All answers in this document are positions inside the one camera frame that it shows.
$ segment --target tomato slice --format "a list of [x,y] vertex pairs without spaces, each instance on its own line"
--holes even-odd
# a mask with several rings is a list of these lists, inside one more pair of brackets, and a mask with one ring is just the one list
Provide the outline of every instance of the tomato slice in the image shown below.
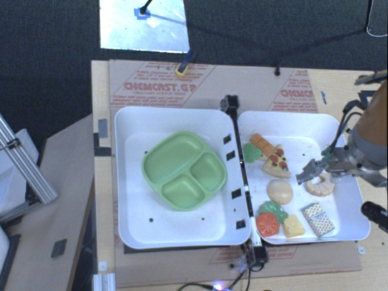
[[265,237],[279,233],[278,218],[269,212],[264,212],[257,217],[256,226],[259,233]]

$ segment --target toy food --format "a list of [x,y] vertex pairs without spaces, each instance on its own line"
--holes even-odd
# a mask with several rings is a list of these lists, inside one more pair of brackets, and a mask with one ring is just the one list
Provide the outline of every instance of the toy food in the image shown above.
[[296,237],[303,235],[305,230],[302,224],[299,222],[296,215],[289,215],[283,222],[284,233],[286,233],[286,237]]
[[249,141],[258,149],[263,151],[265,155],[270,155],[273,151],[275,151],[275,147],[271,145],[267,140],[265,140],[258,133],[254,134]]
[[268,237],[279,233],[278,218],[269,212],[264,212],[257,217],[256,226],[262,236]]
[[262,155],[262,151],[257,149],[252,143],[247,143],[242,148],[245,162],[254,162]]
[[292,188],[290,184],[282,179],[275,179],[269,182],[267,194],[271,200],[279,205],[286,205],[291,202]]
[[268,157],[263,166],[263,171],[279,178],[291,178],[291,173],[284,157],[284,151],[281,144],[275,148],[275,151]]
[[280,205],[274,201],[266,201],[263,205],[260,206],[259,213],[264,212],[269,212],[275,215],[278,218],[280,224],[282,224],[284,219],[286,219],[289,215]]
[[303,208],[302,213],[318,237],[334,229],[333,223],[318,202]]
[[334,191],[334,183],[330,182],[330,175],[328,173],[321,173],[319,175],[320,182],[314,184],[311,180],[306,182],[306,189],[312,195],[326,196]]

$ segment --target cheese cube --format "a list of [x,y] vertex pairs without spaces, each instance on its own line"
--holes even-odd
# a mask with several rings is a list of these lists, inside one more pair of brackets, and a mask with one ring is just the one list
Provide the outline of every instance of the cheese cube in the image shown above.
[[286,237],[295,237],[304,234],[304,228],[296,215],[289,215],[283,222]]

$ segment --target round bun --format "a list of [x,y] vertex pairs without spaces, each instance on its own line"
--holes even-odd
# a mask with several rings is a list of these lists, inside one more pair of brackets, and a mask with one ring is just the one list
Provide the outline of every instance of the round bun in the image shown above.
[[279,205],[286,205],[291,202],[293,192],[287,181],[275,179],[269,182],[267,186],[267,194],[275,203]]

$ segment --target white tray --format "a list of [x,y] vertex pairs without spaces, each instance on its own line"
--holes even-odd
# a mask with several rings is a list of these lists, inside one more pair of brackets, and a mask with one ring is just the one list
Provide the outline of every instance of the white tray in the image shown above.
[[[292,174],[286,179],[293,189],[293,199],[282,206],[288,214],[295,214],[304,229],[304,235],[287,238],[280,227],[279,234],[264,239],[271,244],[315,243],[321,241],[353,241],[368,236],[370,223],[361,213],[363,198],[356,178],[340,178],[335,190],[328,196],[314,196],[306,191],[305,185],[298,185],[296,175],[312,159],[320,160],[321,151],[331,144],[338,128],[338,121],[325,114],[286,113],[286,112],[244,112],[238,119],[241,144],[259,133],[274,146],[281,144]],[[337,142],[338,147],[346,144],[343,135]],[[269,201],[266,193],[268,183],[275,179],[261,170],[264,162],[245,163],[252,206],[255,216],[261,204]],[[335,229],[317,238],[303,217],[301,209],[318,202],[333,222]]]
[[[146,151],[180,131],[196,133],[221,158],[226,184],[205,204],[182,212],[170,207],[144,179]],[[115,116],[118,168],[118,218],[122,241],[136,249],[229,246],[245,242],[251,232],[232,120],[219,110],[126,107]],[[224,138],[231,140],[224,144]],[[227,161],[226,154],[235,158]],[[239,221],[245,221],[241,227]]]

